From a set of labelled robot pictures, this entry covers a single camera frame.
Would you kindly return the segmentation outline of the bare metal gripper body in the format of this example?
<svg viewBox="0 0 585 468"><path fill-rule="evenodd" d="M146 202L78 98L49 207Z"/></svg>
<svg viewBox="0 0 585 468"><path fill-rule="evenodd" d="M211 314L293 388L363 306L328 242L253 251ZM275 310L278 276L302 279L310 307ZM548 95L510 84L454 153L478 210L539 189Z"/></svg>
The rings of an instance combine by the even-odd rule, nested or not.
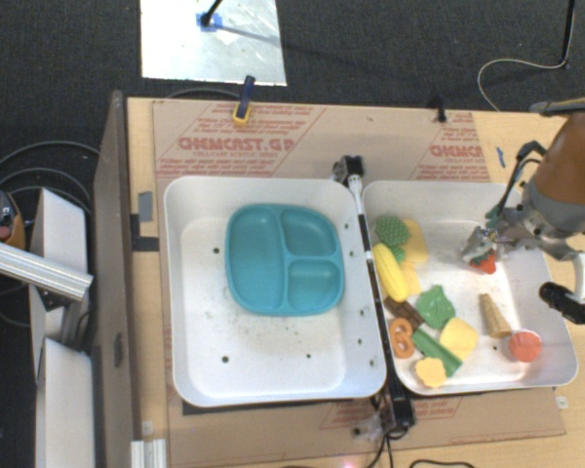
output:
<svg viewBox="0 0 585 468"><path fill-rule="evenodd" d="M558 261L572 261L580 254L567 242L571 233L553 226L531 206L494 207L487 213L487 230L499 254L540 250Z"/></svg>

